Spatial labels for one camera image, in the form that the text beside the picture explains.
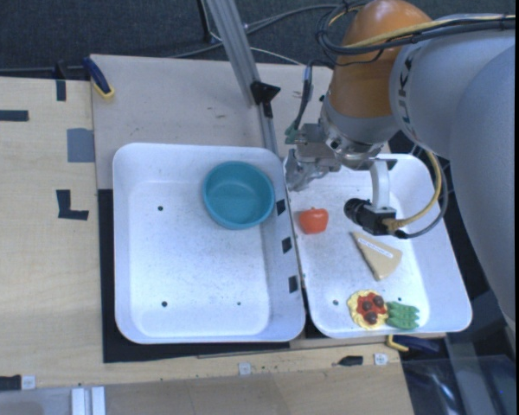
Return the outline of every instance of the black mat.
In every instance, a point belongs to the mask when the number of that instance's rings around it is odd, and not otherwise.
[[[228,354],[289,348],[288,342],[137,344],[127,340],[115,323],[113,282],[113,191],[98,191],[102,342],[104,363],[151,361],[180,356]]]

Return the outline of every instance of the toy tomato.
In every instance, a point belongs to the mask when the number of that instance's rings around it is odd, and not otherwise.
[[[329,213],[327,209],[307,209],[298,216],[300,226],[305,233],[321,233],[327,228],[329,223]]]

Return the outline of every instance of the wooden surface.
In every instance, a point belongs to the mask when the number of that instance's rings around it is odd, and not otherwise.
[[[0,77],[0,110],[29,111],[28,122],[0,122],[0,375],[34,375],[37,387],[90,386],[236,376],[249,362],[252,374],[277,374],[291,398],[298,383],[314,386],[308,377],[339,369],[346,355],[399,362],[380,343],[296,340],[289,351],[104,364],[95,165],[67,161],[67,129],[93,129],[91,87],[68,81],[67,101],[56,101],[53,80]],[[88,220],[58,218],[56,189],[70,189],[72,209],[88,210]],[[386,381],[383,368],[369,369],[373,380]],[[302,381],[283,374],[305,372]],[[344,373],[335,374],[337,384]],[[406,393],[397,375],[388,385]],[[336,384],[329,394],[349,390]]]

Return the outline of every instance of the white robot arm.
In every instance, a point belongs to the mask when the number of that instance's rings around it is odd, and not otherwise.
[[[348,12],[335,47],[326,29]],[[372,0],[320,24],[317,39],[337,60],[318,122],[287,130],[289,189],[343,165],[369,169],[402,130],[449,160],[465,228],[515,333],[515,16],[433,21],[401,0]]]

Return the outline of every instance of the wooden table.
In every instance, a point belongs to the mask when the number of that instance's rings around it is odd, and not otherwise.
[[[398,352],[381,339],[352,345],[298,338],[283,351],[105,364],[96,164],[67,155],[68,130],[95,131],[92,87],[65,85],[67,97],[58,100],[55,80],[0,77],[0,111],[29,114],[29,121],[0,120],[0,376],[34,375],[38,388],[241,380],[239,364],[246,363],[291,413],[352,404],[413,413]],[[64,189],[72,210],[88,211],[86,220],[58,217],[56,191]],[[376,353],[389,363],[375,366]],[[336,367],[346,355],[362,355],[364,366]]]

